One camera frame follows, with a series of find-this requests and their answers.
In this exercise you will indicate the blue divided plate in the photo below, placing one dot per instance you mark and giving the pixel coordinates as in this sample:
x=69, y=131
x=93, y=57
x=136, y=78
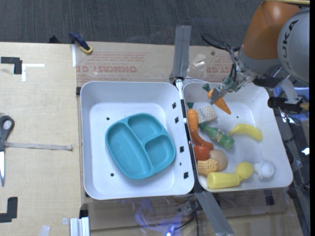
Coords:
x=137, y=146

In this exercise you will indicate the yellow banana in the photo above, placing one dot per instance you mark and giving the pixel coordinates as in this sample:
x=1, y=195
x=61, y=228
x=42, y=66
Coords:
x=248, y=130

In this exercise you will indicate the white plastic tray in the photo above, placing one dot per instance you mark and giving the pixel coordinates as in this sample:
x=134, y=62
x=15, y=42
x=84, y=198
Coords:
x=256, y=156
x=98, y=156

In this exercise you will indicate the yellow lemon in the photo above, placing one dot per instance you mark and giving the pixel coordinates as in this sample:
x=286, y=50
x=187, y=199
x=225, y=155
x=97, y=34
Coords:
x=245, y=169

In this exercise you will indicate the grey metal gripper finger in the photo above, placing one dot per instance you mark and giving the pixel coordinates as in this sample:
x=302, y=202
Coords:
x=216, y=94

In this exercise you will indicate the black cylinder on white bracket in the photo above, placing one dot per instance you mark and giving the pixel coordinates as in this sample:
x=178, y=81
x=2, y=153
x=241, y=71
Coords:
x=279, y=102

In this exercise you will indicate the brown cardboard board red print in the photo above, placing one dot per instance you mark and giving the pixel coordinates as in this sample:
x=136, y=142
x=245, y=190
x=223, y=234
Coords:
x=128, y=63

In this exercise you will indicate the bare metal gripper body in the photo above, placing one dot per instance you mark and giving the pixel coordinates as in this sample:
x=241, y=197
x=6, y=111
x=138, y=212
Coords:
x=238, y=79

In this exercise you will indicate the orange carrot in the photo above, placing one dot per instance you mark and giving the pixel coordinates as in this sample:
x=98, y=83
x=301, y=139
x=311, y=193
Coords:
x=192, y=118
x=222, y=106

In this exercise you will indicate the beige round bread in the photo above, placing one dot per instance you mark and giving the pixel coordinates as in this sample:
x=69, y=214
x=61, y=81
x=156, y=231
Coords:
x=220, y=158

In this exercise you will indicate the yellow corn cob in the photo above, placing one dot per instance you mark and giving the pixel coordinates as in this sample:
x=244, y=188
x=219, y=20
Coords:
x=206, y=167

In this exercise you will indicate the red tomato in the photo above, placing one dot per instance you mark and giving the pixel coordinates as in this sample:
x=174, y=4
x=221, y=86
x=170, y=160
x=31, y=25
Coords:
x=201, y=152

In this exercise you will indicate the orange brown sausage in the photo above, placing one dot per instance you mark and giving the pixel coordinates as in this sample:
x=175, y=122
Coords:
x=198, y=138

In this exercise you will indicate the yellow bottle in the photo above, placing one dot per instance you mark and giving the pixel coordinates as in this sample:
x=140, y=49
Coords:
x=221, y=180

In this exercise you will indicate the white garlic bulb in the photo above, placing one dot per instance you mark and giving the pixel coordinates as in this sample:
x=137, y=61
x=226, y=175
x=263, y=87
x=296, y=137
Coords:
x=264, y=169

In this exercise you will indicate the green bottle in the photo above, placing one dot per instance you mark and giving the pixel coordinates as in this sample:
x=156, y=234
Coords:
x=217, y=136

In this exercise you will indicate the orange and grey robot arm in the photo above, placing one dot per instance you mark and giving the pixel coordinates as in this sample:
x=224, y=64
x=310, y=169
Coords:
x=268, y=28

